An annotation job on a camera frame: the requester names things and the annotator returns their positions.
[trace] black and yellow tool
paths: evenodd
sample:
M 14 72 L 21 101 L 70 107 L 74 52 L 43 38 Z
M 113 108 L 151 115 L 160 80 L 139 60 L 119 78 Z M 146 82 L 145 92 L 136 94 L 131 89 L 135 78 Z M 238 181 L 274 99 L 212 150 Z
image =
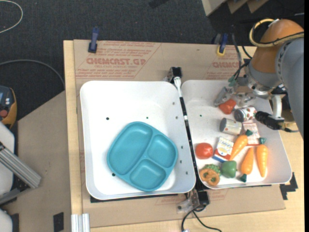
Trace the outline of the black and yellow tool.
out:
M 0 85 L 0 121 L 11 129 L 16 121 L 17 102 L 10 87 Z

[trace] orange donut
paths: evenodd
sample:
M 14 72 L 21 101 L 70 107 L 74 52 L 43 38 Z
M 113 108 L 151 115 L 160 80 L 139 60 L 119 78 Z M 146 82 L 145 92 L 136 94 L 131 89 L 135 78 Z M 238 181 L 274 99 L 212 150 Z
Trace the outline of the orange donut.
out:
M 202 181 L 207 182 L 211 186 L 216 186 L 220 181 L 219 174 L 210 168 L 204 168 L 199 171 L 199 175 Z

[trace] red tomato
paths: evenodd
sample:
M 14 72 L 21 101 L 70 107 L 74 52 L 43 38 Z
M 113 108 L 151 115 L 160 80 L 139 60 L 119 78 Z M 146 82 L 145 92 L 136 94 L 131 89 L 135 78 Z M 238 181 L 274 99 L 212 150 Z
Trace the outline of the red tomato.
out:
M 208 159 L 213 155 L 213 148 L 208 143 L 200 143 L 195 148 L 195 154 L 199 159 Z

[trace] wooden table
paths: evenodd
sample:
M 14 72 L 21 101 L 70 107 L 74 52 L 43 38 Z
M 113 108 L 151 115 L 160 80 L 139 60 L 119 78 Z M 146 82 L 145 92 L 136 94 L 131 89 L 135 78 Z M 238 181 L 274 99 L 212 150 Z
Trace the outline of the wooden table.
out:
M 66 102 L 68 120 L 68 146 L 70 163 L 71 213 L 81 215 L 83 212 L 81 170 L 78 139 L 77 100 L 75 86 L 74 43 L 64 41 L 64 63 L 66 79 Z M 295 174 L 298 189 L 288 193 L 284 201 L 285 209 L 255 213 L 242 213 L 225 216 L 203 217 L 201 220 L 208 226 L 220 230 L 238 232 L 272 232 L 304 231 L 304 147 L 299 133 L 281 133 L 292 170 Z M 207 231 L 195 218 L 188 218 L 184 227 L 190 231 Z M 138 223 L 130 225 L 91 228 L 92 232 L 104 231 L 181 231 L 181 219 Z

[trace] white tray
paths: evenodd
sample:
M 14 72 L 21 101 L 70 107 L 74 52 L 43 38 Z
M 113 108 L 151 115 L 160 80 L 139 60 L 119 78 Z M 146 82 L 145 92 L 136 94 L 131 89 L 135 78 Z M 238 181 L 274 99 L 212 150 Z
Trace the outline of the white tray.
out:
M 85 177 L 89 194 L 99 200 L 189 192 L 196 176 L 174 85 L 138 81 L 89 81 L 80 91 L 84 132 Z M 107 152 L 130 122 L 147 123 L 177 146 L 178 159 L 166 182 L 157 190 L 138 190 L 108 167 Z
M 232 142 L 235 141 L 236 136 L 220 132 L 219 130 L 221 119 L 223 117 L 234 119 L 233 114 L 225 115 L 218 107 L 214 107 L 213 105 L 215 98 L 221 89 L 227 84 L 227 81 L 209 80 L 189 80 L 183 83 L 183 98 L 187 110 L 189 128 L 194 148 L 197 144 L 206 142 L 211 144 L 215 149 L 219 137 L 224 137 Z M 264 111 L 269 114 L 272 113 L 268 100 L 257 98 L 253 100 L 250 105 L 253 105 L 257 111 Z M 210 186 L 206 182 L 203 182 L 206 187 L 211 189 L 223 189 L 243 186 L 282 184 L 291 179 L 291 166 L 279 132 L 277 130 L 269 129 L 255 119 L 249 122 L 256 123 L 260 136 L 267 139 L 265 145 L 269 148 L 269 155 L 266 176 L 264 178 L 260 176 L 254 158 L 253 171 L 248 175 L 246 183 L 237 179 L 241 175 L 241 173 L 237 171 L 236 178 L 226 178 L 221 176 L 220 182 L 216 186 Z M 237 161 L 237 169 L 240 169 L 240 164 L 248 148 L 249 147 L 243 149 L 241 153 L 234 158 L 234 160 Z M 212 158 L 202 160 L 196 158 L 196 162 L 199 169 L 208 163 L 214 163 L 219 166 L 221 165 L 220 162 Z

